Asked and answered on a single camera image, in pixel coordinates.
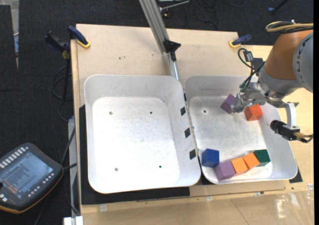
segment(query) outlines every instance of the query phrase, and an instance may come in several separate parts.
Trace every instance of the red block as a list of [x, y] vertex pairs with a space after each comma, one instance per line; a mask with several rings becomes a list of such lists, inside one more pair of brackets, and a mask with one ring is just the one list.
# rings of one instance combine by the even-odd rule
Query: red block
[[259, 104], [246, 108], [244, 113], [247, 120], [258, 120], [263, 115]]

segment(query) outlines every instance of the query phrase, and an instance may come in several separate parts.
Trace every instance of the white tray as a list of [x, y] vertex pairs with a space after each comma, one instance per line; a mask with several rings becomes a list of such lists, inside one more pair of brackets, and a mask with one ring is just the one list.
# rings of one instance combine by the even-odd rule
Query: white tray
[[88, 180], [99, 193], [191, 186], [200, 178], [181, 83], [93, 75], [84, 84]]
[[246, 77], [192, 76], [185, 81], [185, 94], [199, 157], [207, 149], [219, 150], [220, 161], [242, 157], [251, 151], [267, 149], [271, 162], [245, 174], [218, 181], [213, 168], [202, 166], [204, 176], [214, 184], [291, 179], [297, 165], [289, 142], [269, 127], [280, 120], [278, 110], [265, 104], [263, 116], [247, 121], [245, 114], [228, 114], [220, 106], [229, 94], [236, 95]]

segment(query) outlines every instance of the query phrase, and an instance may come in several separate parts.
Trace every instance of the wooden table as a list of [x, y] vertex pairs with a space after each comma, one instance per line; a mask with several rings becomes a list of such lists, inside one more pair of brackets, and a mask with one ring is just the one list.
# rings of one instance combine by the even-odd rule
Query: wooden table
[[[91, 42], [89, 49], [71, 41], [74, 115], [79, 158], [79, 108], [85, 104], [84, 82], [94, 74], [169, 75], [167, 58], [160, 54], [150, 28], [78, 24], [76, 28]], [[172, 41], [181, 43], [177, 63], [182, 84], [193, 75], [248, 76], [248, 68], [238, 59], [228, 42], [236, 32], [168, 29]], [[256, 58], [267, 59], [271, 46], [243, 46]], [[313, 94], [299, 89], [285, 101], [300, 102], [297, 124], [305, 134], [313, 133]], [[285, 110], [279, 110], [286, 121]], [[190, 197], [153, 201], [119, 202], [106, 205], [81, 205], [85, 224], [203, 224], [218, 214], [223, 224], [247, 224], [234, 204], [237, 198], [251, 201], [262, 193], [277, 199], [278, 194], [307, 192], [314, 185], [313, 141], [291, 142], [303, 182], [289, 180], [247, 182], [190, 187]]]

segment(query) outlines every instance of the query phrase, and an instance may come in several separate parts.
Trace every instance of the black bracket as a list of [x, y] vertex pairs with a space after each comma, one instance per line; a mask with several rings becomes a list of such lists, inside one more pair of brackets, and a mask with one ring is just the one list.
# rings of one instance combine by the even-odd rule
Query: black bracket
[[169, 40], [165, 40], [163, 44], [165, 47], [165, 51], [167, 53], [170, 52], [172, 61], [176, 61], [175, 51], [181, 46], [181, 44]]

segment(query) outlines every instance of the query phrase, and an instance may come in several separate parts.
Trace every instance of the black floor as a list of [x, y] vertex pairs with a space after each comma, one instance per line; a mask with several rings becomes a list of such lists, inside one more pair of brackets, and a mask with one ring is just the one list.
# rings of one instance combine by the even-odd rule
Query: black floor
[[[58, 107], [61, 99], [52, 95], [56, 73], [65, 66], [60, 52], [51, 50], [44, 41], [48, 31], [68, 40], [67, 27], [76, 23], [148, 26], [138, 0], [19, 0], [19, 71], [12, 58], [4, 61], [0, 53], [0, 156], [24, 142], [36, 144], [51, 158], [60, 161], [67, 143], [67, 122], [72, 116], [72, 102]], [[314, 0], [289, 0], [276, 14], [268, 11], [283, 0], [192, 0], [190, 5], [171, 9], [165, 18], [167, 28], [236, 31], [251, 34], [246, 44], [273, 45], [277, 36], [265, 31], [274, 21], [314, 21]], [[0, 51], [12, 41], [12, 33], [1, 31]], [[55, 91], [62, 95], [63, 81]], [[61, 224], [71, 215], [63, 182], [55, 189], [38, 224]], [[43, 203], [21, 215], [0, 211], [0, 225], [34, 224]]]

